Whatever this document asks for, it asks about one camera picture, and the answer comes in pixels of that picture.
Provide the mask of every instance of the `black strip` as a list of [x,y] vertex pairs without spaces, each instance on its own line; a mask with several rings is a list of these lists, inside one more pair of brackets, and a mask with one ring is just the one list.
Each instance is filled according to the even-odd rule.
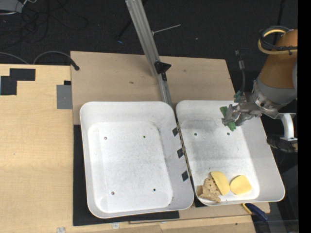
[[17,81],[35,81],[35,69],[10,68],[10,77]]
[[179,149],[179,150],[177,150],[177,154],[178,154],[178,158],[180,159],[180,158],[181,158],[181,156],[183,156],[183,155],[184,155],[183,149]]
[[125,221],[144,221],[144,220],[166,220],[178,219],[179,212],[159,212],[147,213],[134,216],[121,216],[115,218],[95,217],[88,209],[86,199],[86,178],[83,158],[83,143],[81,126],[73,126],[74,145],[73,145],[73,225],[91,225],[102,223],[114,223]]
[[183,177],[183,181],[185,181],[187,178],[189,178],[188,172],[184,171],[181,176]]
[[173,129],[173,134],[174,134],[174,136],[177,136],[177,134],[178,134],[178,129],[177,129],[177,127],[176,127],[175,129]]
[[17,81],[10,76],[1,76],[0,95],[16,95]]

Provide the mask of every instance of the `yellow cable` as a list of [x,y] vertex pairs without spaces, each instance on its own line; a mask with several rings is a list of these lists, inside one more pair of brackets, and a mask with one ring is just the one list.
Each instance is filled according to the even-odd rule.
[[[268,32],[266,32],[263,37],[266,37],[267,35],[271,34],[271,33],[286,33],[285,30],[282,30],[282,29],[273,29],[273,30],[270,30]],[[282,50],[282,51],[269,51],[269,50],[266,50],[264,49],[262,46],[261,46],[261,42],[260,42],[260,39],[258,40],[258,48],[261,52],[263,53],[266,53],[266,54],[288,54],[289,52],[298,52],[298,49],[292,49],[292,50]]]

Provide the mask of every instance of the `black bracket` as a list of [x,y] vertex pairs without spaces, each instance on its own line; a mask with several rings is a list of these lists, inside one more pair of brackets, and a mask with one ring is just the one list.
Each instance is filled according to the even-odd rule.
[[170,64],[167,64],[167,63],[163,63],[163,62],[160,62],[160,61],[156,61],[155,62],[155,69],[156,69],[156,72],[158,74],[161,73],[162,75],[162,80],[164,81],[167,81],[167,77],[166,77],[166,71],[171,67],[172,65]]

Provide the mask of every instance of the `empty white tray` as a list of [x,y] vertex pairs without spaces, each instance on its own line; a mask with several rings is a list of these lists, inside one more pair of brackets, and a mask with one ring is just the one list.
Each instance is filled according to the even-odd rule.
[[205,205],[280,201],[284,185],[260,118],[252,118],[232,132],[222,124],[220,107],[232,101],[181,101],[176,114],[195,190],[211,171],[223,172],[228,181],[245,175],[252,190],[243,195],[231,191],[216,203]]
[[192,205],[193,189],[169,105],[88,102],[80,118],[93,215],[111,218]]

